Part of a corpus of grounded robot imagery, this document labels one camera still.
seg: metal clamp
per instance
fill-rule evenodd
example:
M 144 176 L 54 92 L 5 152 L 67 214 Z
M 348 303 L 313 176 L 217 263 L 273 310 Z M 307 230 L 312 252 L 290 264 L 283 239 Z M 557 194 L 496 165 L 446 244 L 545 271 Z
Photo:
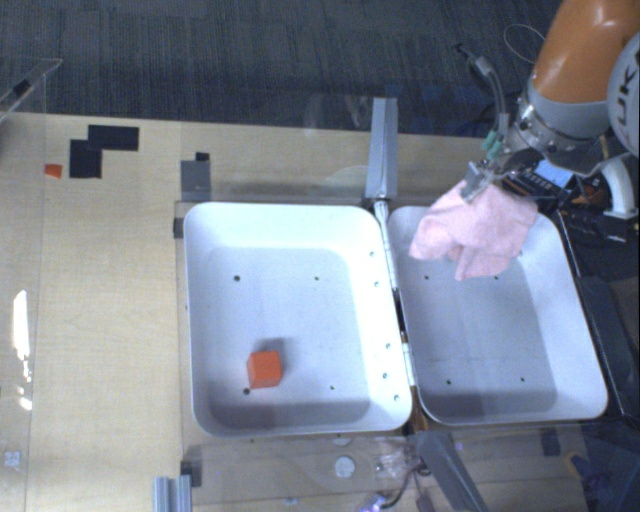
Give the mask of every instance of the metal clamp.
M 398 100 L 375 98 L 364 197 L 391 199 L 398 194 Z
M 191 512 L 191 477 L 171 479 L 156 477 L 153 481 L 153 512 Z
M 453 510 L 489 511 L 447 432 L 419 432 L 411 441 Z

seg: black tape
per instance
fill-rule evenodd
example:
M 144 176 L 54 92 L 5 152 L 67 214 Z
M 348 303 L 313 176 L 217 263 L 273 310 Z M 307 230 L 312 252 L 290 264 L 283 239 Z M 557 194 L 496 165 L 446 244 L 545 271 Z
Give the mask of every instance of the black tape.
M 72 140 L 69 148 L 69 178 L 102 178 L 102 151 L 89 149 L 86 140 Z
M 558 457 L 562 453 L 558 431 L 555 428 L 543 428 L 540 431 L 540 443 L 545 457 Z
M 140 128 L 131 126 L 89 125 L 89 149 L 115 149 L 118 151 L 138 151 Z

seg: black shape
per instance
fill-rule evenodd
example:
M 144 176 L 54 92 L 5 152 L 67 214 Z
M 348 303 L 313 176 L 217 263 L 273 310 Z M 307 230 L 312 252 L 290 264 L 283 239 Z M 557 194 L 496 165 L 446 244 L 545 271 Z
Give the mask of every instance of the black shape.
M 561 453 L 558 431 L 555 428 L 543 428 L 540 431 L 540 443 L 545 457 L 558 457 Z
M 102 151 L 89 149 L 86 140 L 72 140 L 69 150 L 69 178 L 102 178 Z
M 22 80 L 22 82 L 13 87 L 13 92 L 18 98 L 22 98 L 22 96 L 29 90 L 30 87 L 31 84 L 29 83 L 29 80 L 25 78 L 24 80 Z
M 140 129 L 129 126 L 89 125 L 89 149 L 138 151 Z
M 202 486 L 202 467 L 196 461 L 181 461 L 180 475 L 189 475 L 191 477 L 192 488 Z
M 173 238 L 179 240 L 184 238 L 184 219 L 173 219 Z

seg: orange block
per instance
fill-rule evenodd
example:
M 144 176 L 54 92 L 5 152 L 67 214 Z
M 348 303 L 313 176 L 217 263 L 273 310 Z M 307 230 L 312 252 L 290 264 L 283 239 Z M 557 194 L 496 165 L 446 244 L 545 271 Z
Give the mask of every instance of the orange block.
M 282 380 L 282 364 L 277 350 L 253 352 L 247 361 L 249 387 L 272 388 Z
M 44 173 L 52 178 L 62 178 L 62 166 L 59 164 L 45 164 Z

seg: wire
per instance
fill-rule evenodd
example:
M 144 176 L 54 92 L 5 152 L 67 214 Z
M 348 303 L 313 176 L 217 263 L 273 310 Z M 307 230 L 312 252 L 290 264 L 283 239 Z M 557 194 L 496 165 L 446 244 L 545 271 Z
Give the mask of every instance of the wire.
M 427 466 L 424 463 L 420 463 L 417 466 L 411 468 L 409 471 L 407 471 L 407 474 L 404 476 L 404 480 L 402 481 L 402 487 L 400 487 L 400 490 L 398 491 L 398 494 L 396 494 L 395 498 L 380 505 L 380 509 L 388 510 L 390 508 L 395 507 L 398 504 L 398 502 L 402 499 L 404 492 L 407 490 L 407 487 L 409 487 L 409 480 L 411 480 L 412 475 L 413 475 L 413 478 L 415 479 L 418 493 L 421 494 L 420 486 L 418 485 L 417 475 L 428 476 L 430 474 L 431 474 L 431 471 L 429 471 L 429 468 L 427 468 Z
M 582 178 L 580 178 L 580 176 L 576 175 L 576 182 L 578 183 L 580 194 L 582 194 L 587 204 L 591 204 L 591 200 L 589 199 L 589 194 L 587 194 L 587 191 L 584 188 L 584 183 L 582 183 Z
M 533 32 L 534 34 L 536 34 L 540 39 L 542 39 L 542 41 L 544 42 L 544 36 L 540 33 L 539 30 L 536 30 L 535 28 L 533 28 L 531 25 L 525 25 L 523 23 L 512 23 L 511 25 L 509 25 L 507 28 L 504 29 L 504 32 L 502 33 L 502 39 L 504 40 L 504 44 L 507 45 L 507 48 L 509 48 L 509 50 L 511 51 L 511 53 L 513 53 L 516 57 L 518 57 L 520 60 L 528 63 L 528 64 L 535 64 L 535 62 L 531 59 L 528 59 L 527 57 L 525 57 L 524 55 L 522 55 L 520 52 L 518 52 L 518 50 L 516 50 L 511 43 L 509 43 L 509 39 L 507 37 L 507 33 L 509 32 L 509 30 L 513 29 L 513 28 L 526 28 L 527 30 L 530 30 L 531 32 Z
M 502 141 L 509 128 L 509 112 L 507 111 L 507 101 L 502 89 L 502 83 L 498 73 L 493 68 L 491 63 L 484 57 L 476 55 L 473 51 L 468 49 L 463 44 L 455 46 L 456 50 L 462 53 L 466 58 L 467 71 L 471 78 L 480 85 L 480 88 L 485 90 L 487 85 L 493 95 L 493 102 L 495 105 L 495 118 L 492 126 L 492 130 L 498 133 L 498 141 Z

